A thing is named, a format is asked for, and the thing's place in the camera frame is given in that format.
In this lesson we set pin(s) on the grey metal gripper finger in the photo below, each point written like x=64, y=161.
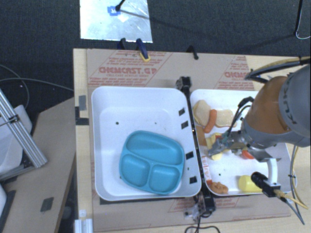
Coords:
x=220, y=140
x=215, y=150

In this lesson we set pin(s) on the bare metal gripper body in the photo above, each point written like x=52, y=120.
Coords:
x=235, y=141

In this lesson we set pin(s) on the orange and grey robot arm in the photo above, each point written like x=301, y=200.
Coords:
x=272, y=110

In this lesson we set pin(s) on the yellow banana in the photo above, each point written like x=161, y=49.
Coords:
x=217, y=157

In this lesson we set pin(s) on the red orange carrot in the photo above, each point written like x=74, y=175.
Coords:
x=247, y=155

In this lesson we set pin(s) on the orange tan block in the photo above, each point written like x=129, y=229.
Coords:
x=201, y=136

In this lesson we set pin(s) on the orange and white packet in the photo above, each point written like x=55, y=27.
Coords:
x=206, y=169

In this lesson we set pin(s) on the orange sausage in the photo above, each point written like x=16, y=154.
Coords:
x=211, y=121

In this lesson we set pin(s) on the pale toast slice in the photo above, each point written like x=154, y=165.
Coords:
x=224, y=118

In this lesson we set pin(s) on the white plastic tray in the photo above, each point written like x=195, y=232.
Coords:
x=233, y=173
x=136, y=105

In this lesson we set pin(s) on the thin black and white rod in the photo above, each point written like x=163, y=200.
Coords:
x=192, y=120

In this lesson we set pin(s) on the tan bread slice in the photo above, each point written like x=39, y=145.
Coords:
x=201, y=110

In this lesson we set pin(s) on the orange brown biscuit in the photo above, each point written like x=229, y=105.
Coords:
x=219, y=188

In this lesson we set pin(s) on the yellow lemon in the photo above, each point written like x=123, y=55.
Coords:
x=246, y=183

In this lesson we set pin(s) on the blue divided plate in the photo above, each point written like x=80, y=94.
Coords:
x=151, y=162

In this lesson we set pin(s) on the brown cardboard board red print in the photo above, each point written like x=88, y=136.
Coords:
x=155, y=69

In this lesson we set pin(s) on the black cylinder on white bracket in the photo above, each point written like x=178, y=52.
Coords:
x=263, y=181

